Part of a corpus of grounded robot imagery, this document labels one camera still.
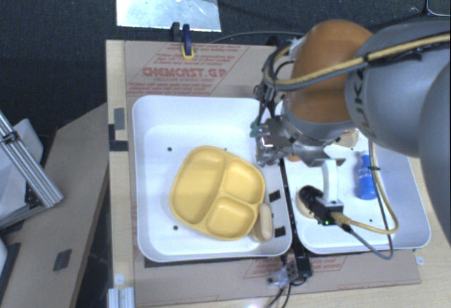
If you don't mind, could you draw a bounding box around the white plastic tray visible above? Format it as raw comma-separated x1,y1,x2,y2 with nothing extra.
281,123,432,255
131,94,293,263

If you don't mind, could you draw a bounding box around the yellow divided plate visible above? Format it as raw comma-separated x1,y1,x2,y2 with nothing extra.
169,145,266,242

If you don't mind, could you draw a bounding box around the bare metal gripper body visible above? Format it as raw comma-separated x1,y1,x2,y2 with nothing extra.
255,116,347,167

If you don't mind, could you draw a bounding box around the tan bread roll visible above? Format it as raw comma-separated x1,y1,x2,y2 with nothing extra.
251,202,274,243

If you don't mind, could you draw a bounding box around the black cylinder on white bracket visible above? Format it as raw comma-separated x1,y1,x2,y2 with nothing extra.
299,157,345,227

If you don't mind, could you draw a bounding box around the black block with thin wires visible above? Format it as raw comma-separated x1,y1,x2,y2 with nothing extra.
294,254,314,279

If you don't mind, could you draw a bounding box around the brown cardboard board red print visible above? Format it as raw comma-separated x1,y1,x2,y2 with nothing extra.
123,40,422,308

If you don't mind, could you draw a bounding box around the blue plastic bottle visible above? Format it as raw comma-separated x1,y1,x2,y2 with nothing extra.
358,150,378,200

